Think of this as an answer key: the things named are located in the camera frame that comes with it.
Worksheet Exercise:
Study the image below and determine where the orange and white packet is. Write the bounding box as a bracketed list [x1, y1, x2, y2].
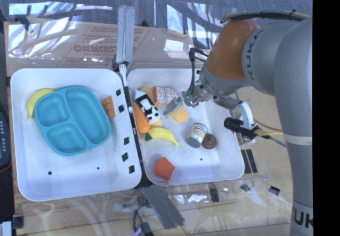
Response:
[152, 86, 180, 105]

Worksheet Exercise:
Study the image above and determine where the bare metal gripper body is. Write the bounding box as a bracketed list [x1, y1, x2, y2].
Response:
[182, 80, 217, 108]

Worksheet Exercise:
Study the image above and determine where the yellow banana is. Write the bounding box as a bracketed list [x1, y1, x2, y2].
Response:
[142, 127, 180, 147]
[26, 88, 56, 121]

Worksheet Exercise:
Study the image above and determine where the white plastic tray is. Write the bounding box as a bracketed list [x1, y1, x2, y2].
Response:
[10, 68, 142, 202]
[126, 68, 245, 187]

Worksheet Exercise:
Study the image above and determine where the yellow biscuit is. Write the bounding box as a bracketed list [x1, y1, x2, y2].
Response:
[170, 106, 190, 124]

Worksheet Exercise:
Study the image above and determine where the black and white carton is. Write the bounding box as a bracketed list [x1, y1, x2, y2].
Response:
[134, 89, 162, 125]

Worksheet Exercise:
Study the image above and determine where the blue divided plate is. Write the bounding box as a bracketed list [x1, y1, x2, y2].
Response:
[34, 85, 113, 157]

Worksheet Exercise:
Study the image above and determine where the orange brown bread slice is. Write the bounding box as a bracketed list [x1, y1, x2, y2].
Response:
[102, 96, 117, 120]

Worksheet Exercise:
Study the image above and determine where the orange wedge block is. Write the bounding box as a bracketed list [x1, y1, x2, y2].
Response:
[155, 157, 176, 181]

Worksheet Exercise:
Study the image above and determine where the brown doughnut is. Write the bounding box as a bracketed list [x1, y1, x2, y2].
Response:
[201, 133, 218, 150]

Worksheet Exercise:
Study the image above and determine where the brown cardboard board red print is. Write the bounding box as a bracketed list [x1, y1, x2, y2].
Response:
[4, 21, 293, 236]

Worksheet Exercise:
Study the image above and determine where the small white and orange can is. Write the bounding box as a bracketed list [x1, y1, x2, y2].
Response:
[185, 122, 208, 149]

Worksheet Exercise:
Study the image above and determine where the pale yellow round slice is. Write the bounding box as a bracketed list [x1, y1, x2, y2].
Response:
[139, 86, 155, 103]

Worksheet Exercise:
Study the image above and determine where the orange carrot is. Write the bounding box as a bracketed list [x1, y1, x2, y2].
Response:
[132, 101, 154, 142]

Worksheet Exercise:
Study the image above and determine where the black cylinder on white bracket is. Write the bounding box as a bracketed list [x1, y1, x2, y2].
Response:
[224, 99, 260, 142]

